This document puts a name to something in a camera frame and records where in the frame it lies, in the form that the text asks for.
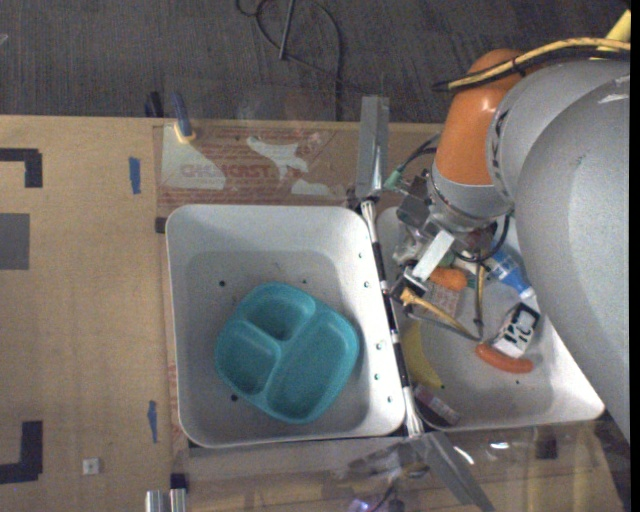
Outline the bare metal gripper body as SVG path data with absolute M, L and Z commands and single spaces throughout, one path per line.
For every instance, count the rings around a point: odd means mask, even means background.
M 398 220 L 421 243 L 441 232 L 456 251 L 487 251 L 494 238 L 494 185 L 488 175 L 429 172 L 416 176 L 397 210 Z

